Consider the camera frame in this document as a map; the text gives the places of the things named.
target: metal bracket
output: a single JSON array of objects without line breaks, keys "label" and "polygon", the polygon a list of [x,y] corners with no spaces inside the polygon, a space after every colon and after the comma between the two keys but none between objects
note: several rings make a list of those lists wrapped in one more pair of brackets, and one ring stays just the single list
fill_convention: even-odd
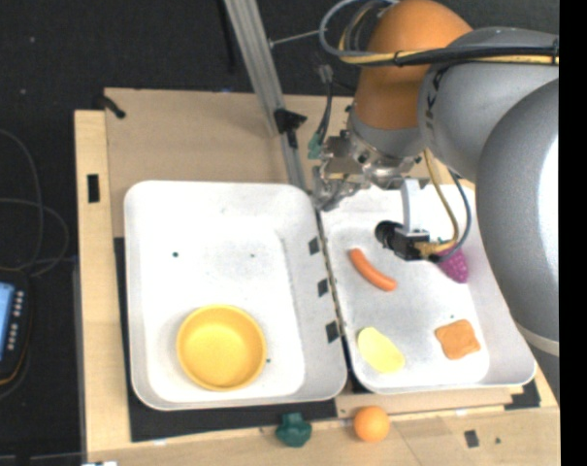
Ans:
[{"label": "metal bracket", "polygon": [[429,232],[422,229],[422,215],[416,201],[420,200],[421,181],[405,178],[401,184],[403,223],[382,221],[375,228],[375,237],[386,248],[404,260],[421,259],[416,242],[429,242]]},{"label": "metal bracket", "polygon": [[301,114],[295,114],[285,109],[278,109],[274,112],[274,118],[276,119],[277,131],[280,135],[286,134],[286,139],[289,147],[296,149],[297,136],[295,131],[308,119],[306,116]]}]

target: black cable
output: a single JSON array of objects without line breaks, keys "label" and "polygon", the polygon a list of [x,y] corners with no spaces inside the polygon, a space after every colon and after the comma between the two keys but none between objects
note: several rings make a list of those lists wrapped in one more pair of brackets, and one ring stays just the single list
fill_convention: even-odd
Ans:
[{"label": "black cable", "polygon": [[15,142],[17,146],[21,149],[23,154],[25,155],[28,165],[30,167],[30,171],[32,173],[32,179],[34,184],[34,191],[36,194],[36,206],[38,210],[38,218],[39,218],[39,233],[37,236],[37,242],[34,248],[34,252],[32,253],[32,258],[26,263],[25,270],[26,272],[30,272],[31,269],[34,267],[34,264],[39,258],[39,254],[41,253],[41,248],[43,246],[43,232],[45,227],[45,218],[44,218],[44,206],[43,206],[43,196],[41,192],[41,184],[39,182],[39,174],[37,173],[36,165],[34,164],[34,159],[30,154],[27,146],[13,133],[7,131],[5,129],[0,128],[0,135],[5,136]]},{"label": "black cable", "polygon": [[97,95],[92,99],[92,103],[96,109],[103,109],[104,111],[109,109],[119,119],[123,119],[127,116],[127,113],[120,109],[112,98],[107,97],[104,94]]},{"label": "black cable", "polygon": [[30,352],[28,351],[23,357],[24,357],[24,360],[23,360],[23,363],[21,364],[21,366],[18,368],[18,374],[16,375],[16,378],[13,378],[10,382],[8,382],[8,383],[12,383],[12,384],[8,389],[6,389],[2,393],[0,393],[0,400],[4,399],[5,397],[8,397],[13,392],[15,392],[21,386],[23,381],[25,380],[25,376],[28,373],[28,370],[30,369],[30,359],[31,359]]},{"label": "black cable", "polygon": [[321,120],[321,140],[320,143],[323,143],[325,139],[325,135],[328,132],[328,127],[330,126],[330,117],[332,117],[332,99],[334,97],[334,92],[332,88],[332,82],[326,83],[326,104],[325,104],[325,111],[323,112],[323,119]]},{"label": "black cable", "polygon": [[554,49],[554,52],[552,53],[552,59],[553,59],[554,63],[556,63],[556,61],[558,60],[559,53],[560,53],[560,46],[561,46],[560,37],[557,36],[556,39],[554,40],[554,42],[552,43],[552,48]]},{"label": "black cable", "polygon": [[448,170],[448,173],[450,174],[452,180],[455,182],[455,185],[459,190],[459,194],[461,195],[461,198],[464,201],[464,207],[466,208],[466,228],[464,229],[464,233],[457,242],[457,244],[455,244],[455,246],[450,250],[449,253],[447,253],[446,255],[433,254],[429,257],[430,260],[432,262],[435,262],[436,264],[447,261],[450,257],[457,253],[457,250],[459,250],[466,242],[468,235],[470,235],[470,228],[472,227],[472,209],[470,208],[470,202],[468,201],[466,192],[464,191],[464,188],[461,186],[461,183],[459,183],[459,178],[457,177],[457,175],[450,170]]},{"label": "black cable", "polygon": [[[29,206],[29,207],[38,208],[38,204],[36,202],[31,202],[29,200],[23,200],[23,199],[18,199],[18,198],[0,198],[0,204],[22,205],[22,206]],[[22,265],[16,267],[16,269],[19,269],[19,270],[27,270],[27,269],[32,269],[31,266],[35,266],[37,264],[48,263],[48,262],[50,263],[49,266],[47,266],[43,269],[40,269],[35,272],[31,271],[28,274],[28,276],[30,278],[40,277],[44,273],[46,273],[46,272],[50,271],[51,269],[53,269],[54,267],[56,267],[65,258],[65,255],[67,253],[67,250],[69,249],[70,240],[71,240],[69,226],[67,226],[67,223],[62,218],[62,216],[50,207],[43,206],[43,209],[45,212],[47,212],[51,216],[55,217],[55,219],[60,224],[60,226],[62,228],[62,234],[63,234],[64,241],[63,241],[60,253],[56,257],[53,257],[51,259],[37,259],[33,263],[28,262],[26,264],[22,264]]]},{"label": "black cable", "polygon": [[360,32],[364,27],[365,16],[373,8],[383,7],[383,2],[370,1],[361,6],[356,13],[351,17],[349,24],[344,30],[344,47],[349,50],[359,50],[360,47]]},{"label": "black cable", "polygon": [[419,51],[404,57],[395,54],[392,62],[397,66],[417,66],[509,55],[549,55],[551,63],[558,52],[554,44],[549,47],[453,47]]},{"label": "black cable", "polygon": [[338,86],[343,90],[347,91],[348,93],[355,93],[356,87],[353,84],[343,83],[341,80],[337,80],[336,78],[332,78],[332,84],[334,86]]}]

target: wooden table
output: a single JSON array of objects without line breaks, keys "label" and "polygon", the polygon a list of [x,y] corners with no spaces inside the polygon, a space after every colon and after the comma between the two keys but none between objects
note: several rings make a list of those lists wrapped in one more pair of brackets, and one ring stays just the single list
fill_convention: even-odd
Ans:
[{"label": "wooden table", "polygon": [[[278,441],[274,427],[132,442],[113,247],[113,239],[123,236],[124,193],[145,179],[286,183],[286,171],[279,140],[268,136],[252,94],[108,88],[106,95],[126,112],[125,118],[75,112],[79,345],[89,461],[116,460],[123,466],[560,463],[560,410],[541,373],[536,376],[540,406],[512,411],[505,405],[523,391],[521,386],[396,396],[358,394],[346,387],[336,399],[339,417],[314,422],[312,437],[301,449]],[[288,110],[308,117],[298,132],[303,149],[325,100],[285,100]],[[331,131],[344,128],[349,102],[335,99]],[[311,164],[303,160],[310,183]],[[368,404],[382,406],[393,421],[379,444],[362,443],[351,430],[355,410]],[[472,430],[477,447],[469,447],[465,438]]]}]

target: yellow cable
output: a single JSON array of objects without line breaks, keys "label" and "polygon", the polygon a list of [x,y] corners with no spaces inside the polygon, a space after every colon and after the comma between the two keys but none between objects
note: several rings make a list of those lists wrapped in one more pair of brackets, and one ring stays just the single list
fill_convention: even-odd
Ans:
[{"label": "yellow cable", "polygon": [[1,271],[14,271],[14,272],[21,272],[20,269],[18,268],[9,268],[9,267],[5,267],[5,266],[0,266],[0,270]]},{"label": "yellow cable", "polygon": [[30,341],[30,332],[32,331],[32,318],[33,318],[33,315],[32,315],[32,313],[30,313],[30,320],[28,322],[27,334],[26,334],[27,338],[26,338],[26,341],[23,345],[23,349],[21,350],[21,355],[19,356],[19,360],[17,361],[17,365],[16,365],[15,369],[13,370],[13,372],[7,378],[0,380],[0,386],[3,386],[5,384],[12,382],[16,378],[16,376],[19,374],[19,370],[21,369],[21,366],[23,364],[23,360],[25,359],[25,355],[28,350],[28,345],[29,345],[29,341]]},{"label": "yellow cable", "polygon": [[438,193],[438,196],[440,197],[440,200],[443,203],[446,212],[448,213],[448,217],[450,217],[450,222],[452,223],[453,228],[452,239],[450,239],[448,242],[444,242],[442,244],[437,242],[418,242],[414,244],[414,246],[420,250],[420,254],[423,257],[428,257],[433,253],[438,253],[444,250],[451,249],[457,243],[457,240],[459,240],[459,224],[457,223],[457,219],[453,214],[452,209],[450,209],[450,206],[448,205],[446,197],[444,197],[444,194],[441,191],[438,176],[436,175],[436,171],[432,166],[433,156],[431,155],[429,149],[424,150],[424,156],[425,162],[427,164],[427,169],[429,170],[429,177],[431,178],[431,182],[433,183],[433,186],[435,187],[436,192]]},{"label": "yellow cable", "polygon": [[[344,34],[341,37],[339,48],[342,50]],[[370,53],[368,55],[341,55],[339,59],[347,64],[374,65],[374,62],[392,61],[395,58],[407,57],[427,50],[401,50],[394,53]],[[469,62],[505,62],[511,64],[546,64],[560,65],[559,56],[550,55],[498,55],[493,57],[479,57],[468,59]]]},{"label": "yellow cable", "polygon": [[344,35],[346,34],[347,30],[345,28],[345,30],[342,32],[341,39],[339,40],[339,50],[344,50]]}]

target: cable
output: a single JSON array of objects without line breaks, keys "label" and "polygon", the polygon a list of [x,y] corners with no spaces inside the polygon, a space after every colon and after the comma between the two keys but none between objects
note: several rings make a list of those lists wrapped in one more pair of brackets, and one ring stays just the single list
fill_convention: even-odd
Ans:
[{"label": "cable", "polygon": [[[337,57],[350,57],[350,56],[368,57],[368,56],[377,56],[376,53],[367,52],[367,51],[361,51],[361,50],[339,50],[339,49],[337,49],[335,47],[332,47],[327,42],[327,39],[325,37],[325,32],[327,30],[328,23],[330,22],[330,19],[332,19],[332,17],[340,9],[342,9],[342,8],[346,7],[347,5],[350,5],[352,3],[361,2],[361,1],[365,1],[365,0],[341,0],[334,7],[332,7],[327,12],[327,14],[323,17],[323,19],[321,20],[321,22],[319,24],[319,33],[318,33],[319,43],[321,44],[321,47],[323,47],[326,51],[328,51],[332,55],[335,55]],[[374,0],[374,1],[383,2],[383,3],[386,3],[388,5],[393,5],[393,4],[399,3],[399,0]],[[394,53],[389,53],[388,55],[389,55],[389,59],[392,59],[394,57]]]},{"label": "cable", "polygon": [[41,248],[43,246],[43,230],[45,226],[45,218],[44,218],[44,206],[43,206],[43,197],[41,194],[41,184],[39,182],[39,175],[37,173],[36,165],[34,164],[34,160],[30,151],[28,150],[27,146],[13,133],[6,131],[5,129],[0,128],[0,135],[5,136],[15,142],[17,146],[21,149],[23,154],[25,155],[28,165],[30,167],[30,171],[32,173],[33,184],[34,184],[34,191],[36,194],[36,205],[38,210],[38,218],[39,218],[39,233],[37,236],[37,242],[34,248],[34,252],[32,253],[32,258],[26,263],[25,269],[29,272],[33,267],[37,259],[39,258],[39,254],[41,253]]},{"label": "cable", "polygon": [[464,207],[466,208],[466,228],[464,230],[464,234],[459,239],[459,242],[457,242],[457,245],[455,245],[455,247],[453,247],[449,253],[447,253],[446,255],[434,255],[433,254],[429,257],[430,260],[432,262],[435,262],[436,264],[439,264],[441,262],[448,260],[455,253],[457,253],[457,251],[466,242],[466,239],[470,235],[470,228],[472,227],[472,209],[470,207],[470,202],[468,201],[468,197],[466,196],[466,192],[464,191],[464,188],[459,183],[459,178],[457,177],[457,175],[455,173],[453,173],[451,170],[448,170],[448,173],[450,174],[450,177],[452,178],[452,180],[455,182],[455,185],[457,186],[457,189],[459,190],[459,193],[461,194],[461,198],[464,201]]},{"label": "cable", "polygon": [[429,151],[429,149],[424,149],[423,153],[424,153],[424,157],[425,157],[425,162],[427,164],[427,169],[429,170],[429,177],[431,178],[431,182],[433,183],[433,186],[435,187],[436,192],[438,193],[438,196],[440,197],[440,200],[443,203],[444,208],[446,209],[446,212],[448,213],[448,217],[450,218],[450,222],[452,223],[452,228],[453,228],[453,236],[447,242],[442,242],[442,243],[417,242],[414,244],[414,246],[420,250],[420,254],[422,256],[428,257],[434,253],[448,250],[457,243],[457,240],[459,239],[459,224],[457,223],[457,219],[456,219],[455,215],[453,214],[452,209],[450,209],[450,205],[448,204],[446,197],[444,197],[444,194],[441,191],[438,176],[436,175],[436,171],[434,170],[433,165],[431,163],[432,157],[433,157],[431,155],[431,152]]},{"label": "cable", "polygon": [[511,64],[560,65],[558,47],[481,47],[461,46],[445,49],[399,50],[394,53],[354,55],[355,50],[339,59],[347,64],[366,67],[420,66],[458,62],[503,62]]},{"label": "cable", "polygon": [[[387,8],[383,7],[380,8],[377,4],[373,5],[373,9],[379,10],[379,14],[381,15],[383,11]],[[364,18],[360,20],[360,23],[355,28],[355,34],[353,35],[353,43],[350,44],[349,48],[354,50],[360,50],[360,38],[362,37],[362,29],[364,28],[364,24],[366,22],[366,16],[368,13],[364,14]]]},{"label": "cable", "polygon": [[21,384],[23,383],[23,380],[25,380],[25,375],[27,374],[28,369],[30,369],[30,362],[31,362],[30,352],[25,351],[24,356],[22,358],[23,358],[23,361],[19,362],[19,365],[17,366],[16,370],[12,372],[12,375],[5,380],[0,380],[0,386],[3,386],[3,385],[8,384],[10,382],[15,382],[8,390],[0,393],[0,400],[4,399],[5,397],[8,397],[13,392],[15,392],[15,390],[17,390],[21,386]]},{"label": "cable", "polygon": [[371,0],[363,5],[354,14],[344,29],[339,47],[331,46],[325,37],[330,19],[343,7],[355,2],[366,0],[342,0],[332,7],[319,24],[319,43],[330,54],[338,57],[342,62],[364,67],[385,66],[414,66],[436,63],[453,63],[466,61],[507,62],[543,65],[560,65],[559,40],[554,40],[548,47],[482,47],[461,46],[444,49],[429,50],[395,50],[394,52],[372,52],[359,50],[356,38],[355,45],[351,45],[351,36],[360,25],[367,12],[379,3],[389,6],[399,3],[399,0]]},{"label": "cable", "polygon": [[[38,208],[38,204],[36,202],[31,202],[29,200],[23,200],[23,199],[18,199],[18,198],[0,198],[0,204],[13,204],[13,205],[22,205],[22,206],[30,206],[30,207],[37,207]],[[30,272],[28,275],[30,278],[40,277],[44,273],[50,271],[56,265],[58,265],[65,258],[65,255],[67,253],[67,250],[69,249],[70,240],[71,240],[69,226],[67,226],[67,223],[62,218],[62,216],[50,207],[43,206],[43,209],[45,212],[47,212],[51,216],[53,216],[60,224],[60,226],[62,228],[62,234],[63,234],[64,241],[63,241],[63,245],[60,250],[60,253],[56,257],[53,257],[51,259],[37,259],[34,261],[34,263],[26,263],[26,264],[22,264],[20,266],[17,266],[15,268],[7,268],[7,269],[16,269],[16,270],[23,271],[23,270],[27,270],[27,269],[33,269],[31,266],[35,266],[37,264],[50,263],[49,266],[47,266],[43,269],[40,269],[35,272]]]},{"label": "cable", "polygon": [[353,84],[343,83],[341,80],[337,80],[336,78],[332,78],[332,84],[342,88],[348,93],[355,93],[356,90],[356,87]]},{"label": "cable", "polygon": [[334,97],[333,88],[332,88],[332,81],[328,81],[325,84],[326,88],[326,102],[325,102],[325,111],[323,112],[323,118],[319,123],[319,127],[317,128],[317,133],[319,133],[319,144],[323,143],[325,139],[325,135],[328,132],[328,127],[330,126],[330,117],[332,116],[332,98]]}]

